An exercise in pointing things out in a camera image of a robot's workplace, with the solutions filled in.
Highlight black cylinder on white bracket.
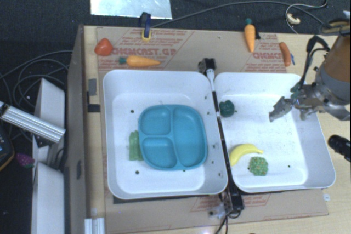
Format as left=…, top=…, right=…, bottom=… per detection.
left=327, top=134, right=351, bottom=163

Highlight purple grapes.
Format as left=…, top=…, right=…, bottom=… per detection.
left=15, top=152, right=36, bottom=169

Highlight white plastic tray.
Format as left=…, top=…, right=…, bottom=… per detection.
left=102, top=69, right=229, bottom=200
left=213, top=71, right=337, bottom=194

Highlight black block with thin wires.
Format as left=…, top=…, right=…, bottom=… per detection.
left=218, top=191, right=245, bottom=219
left=198, top=57, right=217, bottom=74

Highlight yellow banana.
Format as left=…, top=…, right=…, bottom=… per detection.
left=229, top=143, right=264, bottom=168

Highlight orange sausage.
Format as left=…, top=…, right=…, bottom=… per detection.
left=279, top=41, right=292, bottom=67

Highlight orange carrot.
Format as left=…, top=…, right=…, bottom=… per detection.
left=244, top=18, right=257, bottom=53
left=118, top=55, right=162, bottom=69

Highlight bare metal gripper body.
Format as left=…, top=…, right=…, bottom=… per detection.
left=292, top=84, right=351, bottom=121

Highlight brown cardboard board red print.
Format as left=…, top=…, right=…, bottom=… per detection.
left=95, top=26, right=330, bottom=226

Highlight green grapes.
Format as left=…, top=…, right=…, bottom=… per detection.
left=248, top=156, right=269, bottom=177

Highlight light green asparagus bundle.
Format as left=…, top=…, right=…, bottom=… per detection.
left=128, top=130, right=144, bottom=162

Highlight dark green broccoli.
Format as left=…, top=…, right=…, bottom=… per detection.
left=218, top=100, right=236, bottom=118

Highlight beige curved piece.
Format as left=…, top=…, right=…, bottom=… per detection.
left=286, top=13, right=301, bottom=24

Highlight thin black and white rod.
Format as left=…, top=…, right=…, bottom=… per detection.
left=207, top=68, right=240, bottom=202

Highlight blue divided plate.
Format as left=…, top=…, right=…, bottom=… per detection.
left=137, top=104, right=208, bottom=172

